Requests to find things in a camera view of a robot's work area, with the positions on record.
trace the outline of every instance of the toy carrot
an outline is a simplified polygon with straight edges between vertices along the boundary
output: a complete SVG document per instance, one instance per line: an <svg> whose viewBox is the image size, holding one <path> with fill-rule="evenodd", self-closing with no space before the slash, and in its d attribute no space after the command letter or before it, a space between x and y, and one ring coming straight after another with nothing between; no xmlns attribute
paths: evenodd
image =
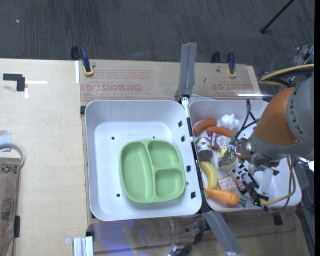
<svg viewBox="0 0 320 256"><path fill-rule="evenodd" d="M206 128L206 133L208 135L216 133L216 134L220 134L222 136L226 136L226 137L229 137L229 138L232 138L235 135L229 129L224 128L224 127L218 127L218 126L210 126L210 127Z"/></svg>
<svg viewBox="0 0 320 256"><path fill-rule="evenodd" d="M228 190L207 188L205 192L207 192L210 196L218 198L230 205L235 205L237 203L240 203L240 197L236 193L233 193Z"/></svg>

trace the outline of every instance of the toy banana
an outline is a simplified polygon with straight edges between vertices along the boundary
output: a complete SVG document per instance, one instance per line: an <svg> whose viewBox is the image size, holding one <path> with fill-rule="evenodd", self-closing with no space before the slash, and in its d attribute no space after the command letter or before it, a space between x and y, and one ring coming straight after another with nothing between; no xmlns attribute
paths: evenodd
<svg viewBox="0 0 320 256"><path fill-rule="evenodd" d="M216 187L218 186L218 176L217 176L217 172L216 169L214 168L214 166L207 161L202 161L200 162L200 166L202 168L202 170L204 171L207 180L208 180L208 187L207 189L216 189Z"/></svg>

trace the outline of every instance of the gray metal bar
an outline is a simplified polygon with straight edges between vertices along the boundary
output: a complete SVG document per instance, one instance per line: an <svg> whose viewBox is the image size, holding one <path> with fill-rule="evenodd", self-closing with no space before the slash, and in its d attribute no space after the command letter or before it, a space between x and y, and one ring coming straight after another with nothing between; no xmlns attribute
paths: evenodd
<svg viewBox="0 0 320 256"><path fill-rule="evenodd" d="M204 218L221 244L225 254L235 256L245 253L220 212L209 211L204 214Z"/></svg>
<svg viewBox="0 0 320 256"><path fill-rule="evenodd" d="M181 49L180 80L176 97L191 96L195 80L197 43L183 44Z"/></svg>

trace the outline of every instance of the yellow object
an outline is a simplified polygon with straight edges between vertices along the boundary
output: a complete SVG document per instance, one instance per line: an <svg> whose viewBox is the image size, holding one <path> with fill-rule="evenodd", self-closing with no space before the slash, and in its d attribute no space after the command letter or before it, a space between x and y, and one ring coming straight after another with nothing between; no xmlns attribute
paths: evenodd
<svg viewBox="0 0 320 256"><path fill-rule="evenodd" d="M200 162L200 166L204 171L208 180L208 189L215 189L218 186L218 176L214 166L207 161Z"/></svg>
<svg viewBox="0 0 320 256"><path fill-rule="evenodd" d="M292 182L293 182L293 191L290 194L287 194L287 195L285 195L283 197L280 197L280 198L278 198L276 200L273 200L273 201L267 201L265 199L260 199L260 204L261 204L262 207L267 207L269 205L275 204L275 203L280 202L282 200L288 199L288 198L292 197L293 194L296 192L296 179L295 179L295 176L294 176L294 173L293 173L293 170L292 170L290 157L287 156L286 160L288 162L288 166L289 166L289 170L290 170L290 179L292 179Z"/></svg>
<svg viewBox="0 0 320 256"><path fill-rule="evenodd" d="M223 158L224 157L224 155L225 155L225 153L228 151L228 149L227 148L224 148L224 149L221 149L221 152L220 152L220 158ZM236 160L234 160L234 162L233 163L230 163L230 164L228 164L228 166L234 166L236 164Z"/></svg>
<svg viewBox="0 0 320 256"><path fill-rule="evenodd" d="M90 72L86 71L86 68L85 68L84 65L82 66L82 69L83 69L83 72L84 72L86 77L92 77L94 75L94 71L92 69L92 66L90 66Z"/></svg>
<svg viewBox="0 0 320 256"><path fill-rule="evenodd" d="M234 74L231 74L231 73L230 73L229 67L226 69L226 74L227 74L228 77L230 77L230 78L236 78L236 76L237 76L236 71L234 71Z"/></svg>
<svg viewBox="0 0 320 256"><path fill-rule="evenodd" d="M292 72L292 71L298 71L298 70L303 70L303 69L309 69L309 68L314 68L315 64L307 64L307 65L302 65L302 66L295 66L295 67L290 67L286 69L282 69L273 73L270 73L268 75L265 75L261 77L260 81L263 82L268 79L272 79L276 76L284 75L286 73Z"/></svg>

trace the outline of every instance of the recycling symbol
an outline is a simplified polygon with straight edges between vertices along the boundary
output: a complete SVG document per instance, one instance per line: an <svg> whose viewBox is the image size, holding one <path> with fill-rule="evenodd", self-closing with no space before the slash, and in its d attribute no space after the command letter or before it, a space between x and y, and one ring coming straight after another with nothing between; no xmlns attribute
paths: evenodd
<svg viewBox="0 0 320 256"><path fill-rule="evenodd" d="M6 174L11 173L11 166L8 166L8 165L2 166L1 172Z"/></svg>

